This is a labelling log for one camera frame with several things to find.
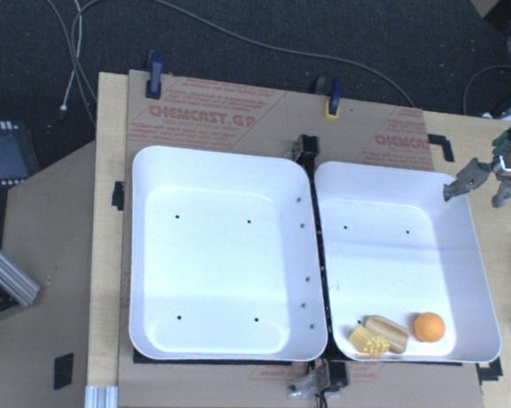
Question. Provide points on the white plastic tray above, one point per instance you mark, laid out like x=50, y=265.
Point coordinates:
x=392, y=264
x=215, y=257

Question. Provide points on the orange ball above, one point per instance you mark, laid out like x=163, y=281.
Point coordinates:
x=429, y=327

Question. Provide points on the thin black rod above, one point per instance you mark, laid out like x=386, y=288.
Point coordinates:
x=322, y=258

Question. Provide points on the tan bread roll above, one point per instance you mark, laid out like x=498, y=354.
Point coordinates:
x=390, y=331

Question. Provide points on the yellow corn cob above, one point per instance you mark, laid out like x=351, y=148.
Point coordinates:
x=369, y=342

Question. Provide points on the brown cardboard board red print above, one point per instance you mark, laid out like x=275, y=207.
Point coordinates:
x=263, y=115

